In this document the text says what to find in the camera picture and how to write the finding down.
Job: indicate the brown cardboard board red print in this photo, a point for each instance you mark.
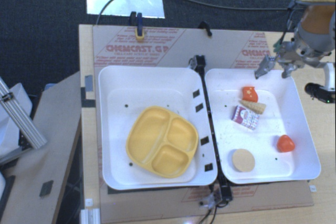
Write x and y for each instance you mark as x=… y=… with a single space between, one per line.
x=162 y=47

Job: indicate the round tan biscuit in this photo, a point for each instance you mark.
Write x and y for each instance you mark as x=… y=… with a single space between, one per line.
x=243 y=160

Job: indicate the orange-red toy pepper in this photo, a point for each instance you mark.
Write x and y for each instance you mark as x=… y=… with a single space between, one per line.
x=285 y=143

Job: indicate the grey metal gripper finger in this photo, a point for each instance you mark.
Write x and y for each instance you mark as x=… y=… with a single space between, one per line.
x=288 y=70
x=262 y=67

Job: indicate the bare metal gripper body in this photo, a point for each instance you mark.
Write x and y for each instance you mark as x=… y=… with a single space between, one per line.
x=299 y=56

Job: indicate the beige waffle cone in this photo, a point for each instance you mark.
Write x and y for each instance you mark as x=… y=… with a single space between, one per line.
x=254 y=106

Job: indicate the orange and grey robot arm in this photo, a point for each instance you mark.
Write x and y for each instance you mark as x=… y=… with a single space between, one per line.
x=319 y=15

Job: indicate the thin black rod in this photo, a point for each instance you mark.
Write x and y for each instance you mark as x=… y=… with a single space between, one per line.
x=210 y=118

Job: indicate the white plastic tray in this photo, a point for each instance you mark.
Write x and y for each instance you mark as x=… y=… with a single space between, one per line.
x=265 y=139
x=136 y=91

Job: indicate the black cylinder on white bracket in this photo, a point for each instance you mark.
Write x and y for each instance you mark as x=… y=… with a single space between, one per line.
x=322 y=86

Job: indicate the yellow divided plate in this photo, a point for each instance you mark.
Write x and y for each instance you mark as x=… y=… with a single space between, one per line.
x=162 y=142

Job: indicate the red and white carton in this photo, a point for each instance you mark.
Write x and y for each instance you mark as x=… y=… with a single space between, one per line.
x=245 y=117

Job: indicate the orange pizza slice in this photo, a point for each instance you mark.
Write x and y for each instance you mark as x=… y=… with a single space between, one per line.
x=250 y=94

